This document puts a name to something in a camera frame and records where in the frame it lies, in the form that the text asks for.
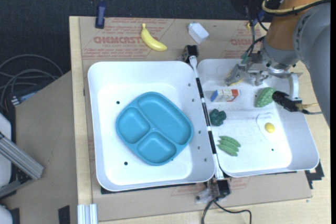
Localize dark green broccoli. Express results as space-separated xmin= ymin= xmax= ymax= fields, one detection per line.
xmin=209 ymin=109 xmax=227 ymax=126

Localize white plastic tray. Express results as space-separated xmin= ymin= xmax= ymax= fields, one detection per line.
xmin=87 ymin=60 xmax=216 ymax=191
xmin=196 ymin=58 xmax=320 ymax=178

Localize green pea pods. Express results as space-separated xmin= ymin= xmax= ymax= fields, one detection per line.
xmin=216 ymin=135 xmax=242 ymax=157

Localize yellow banana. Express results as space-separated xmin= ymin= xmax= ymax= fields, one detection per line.
xmin=140 ymin=23 xmax=168 ymax=52

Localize black cylinder on white bracket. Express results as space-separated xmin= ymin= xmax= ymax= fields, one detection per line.
xmin=272 ymin=72 xmax=303 ymax=113

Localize blue divided plate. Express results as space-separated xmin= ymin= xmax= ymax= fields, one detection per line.
xmin=115 ymin=91 xmax=194 ymax=166

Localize small white carton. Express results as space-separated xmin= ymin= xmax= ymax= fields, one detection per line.
xmin=187 ymin=22 xmax=210 ymax=45

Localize thin black and white rod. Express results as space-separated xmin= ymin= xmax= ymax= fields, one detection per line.
xmin=189 ymin=56 xmax=224 ymax=179

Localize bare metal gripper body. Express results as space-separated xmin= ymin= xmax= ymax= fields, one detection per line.
xmin=246 ymin=58 xmax=292 ymax=79

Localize light green grapes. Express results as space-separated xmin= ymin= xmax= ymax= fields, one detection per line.
xmin=254 ymin=87 xmax=276 ymax=108

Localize white fried egg yellow yolk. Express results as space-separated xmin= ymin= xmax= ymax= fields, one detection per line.
xmin=256 ymin=112 xmax=277 ymax=141

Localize brown cardboard board red print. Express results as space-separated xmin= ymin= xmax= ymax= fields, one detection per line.
xmin=78 ymin=17 xmax=313 ymax=222

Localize red white blue carton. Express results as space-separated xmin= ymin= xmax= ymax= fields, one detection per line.
xmin=210 ymin=88 xmax=242 ymax=103

